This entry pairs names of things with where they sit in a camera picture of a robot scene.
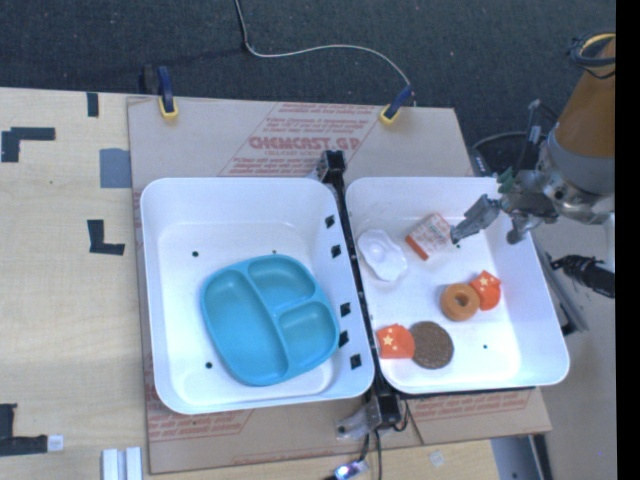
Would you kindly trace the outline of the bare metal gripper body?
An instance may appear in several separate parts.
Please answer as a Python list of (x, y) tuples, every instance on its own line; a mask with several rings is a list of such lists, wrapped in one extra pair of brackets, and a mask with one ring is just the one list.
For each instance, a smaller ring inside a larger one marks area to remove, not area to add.
[(512, 168), (498, 176), (501, 209), (514, 225), (554, 223), (565, 217), (599, 225), (614, 215), (607, 196), (585, 192), (555, 170)]

